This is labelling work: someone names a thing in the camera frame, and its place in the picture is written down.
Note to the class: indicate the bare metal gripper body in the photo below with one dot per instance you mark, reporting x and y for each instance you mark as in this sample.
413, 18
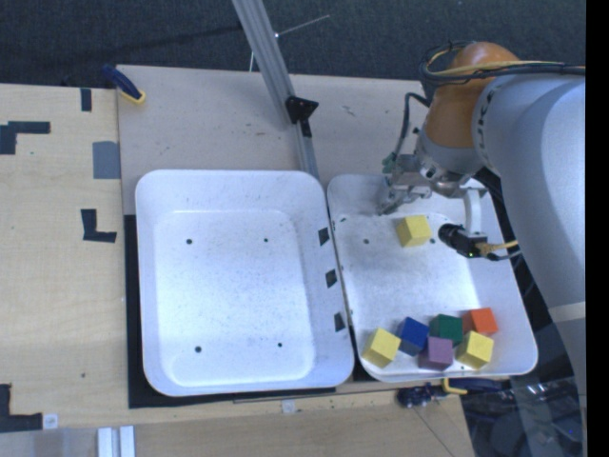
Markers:
413, 172

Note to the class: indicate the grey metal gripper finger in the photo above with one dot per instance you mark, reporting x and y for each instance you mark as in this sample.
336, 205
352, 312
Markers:
402, 200
386, 204

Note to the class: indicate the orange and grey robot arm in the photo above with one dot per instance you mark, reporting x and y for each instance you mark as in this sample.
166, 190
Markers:
533, 160

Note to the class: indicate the yellow cube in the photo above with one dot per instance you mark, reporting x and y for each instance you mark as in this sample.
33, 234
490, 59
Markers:
414, 231
380, 348
475, 350

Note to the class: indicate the white plastic tray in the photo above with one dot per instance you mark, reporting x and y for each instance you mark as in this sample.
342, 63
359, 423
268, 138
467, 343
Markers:
238, 293
418, 284

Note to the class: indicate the blue cube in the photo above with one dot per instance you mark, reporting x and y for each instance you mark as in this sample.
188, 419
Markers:
413, 333

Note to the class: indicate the green cube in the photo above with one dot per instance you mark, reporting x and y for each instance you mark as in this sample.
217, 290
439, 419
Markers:
448, 327

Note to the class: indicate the orange cube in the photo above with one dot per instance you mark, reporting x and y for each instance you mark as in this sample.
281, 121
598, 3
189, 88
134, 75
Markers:
483, 321

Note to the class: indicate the purple cube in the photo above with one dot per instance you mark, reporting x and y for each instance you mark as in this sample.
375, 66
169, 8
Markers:
438, 354

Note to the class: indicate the pale wood board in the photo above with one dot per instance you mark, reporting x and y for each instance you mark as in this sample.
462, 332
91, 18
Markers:
209, 126

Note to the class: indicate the black cylinder on white bracket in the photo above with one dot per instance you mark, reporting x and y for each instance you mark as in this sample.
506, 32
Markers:
457, 238

